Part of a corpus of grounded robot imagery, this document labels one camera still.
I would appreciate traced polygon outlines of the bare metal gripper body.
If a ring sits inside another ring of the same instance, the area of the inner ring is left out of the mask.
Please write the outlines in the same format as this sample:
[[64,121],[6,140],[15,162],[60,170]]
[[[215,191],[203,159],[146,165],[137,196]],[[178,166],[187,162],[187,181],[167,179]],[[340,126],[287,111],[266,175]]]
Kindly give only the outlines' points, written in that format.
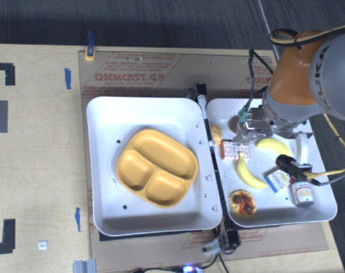
[[272,137],[273,134],[282,138],[294,138],[294,129],[305,125],[307,121],[291,122],[278,117],[268,107],[250,108],[245,121],[245,132],[258,136]]

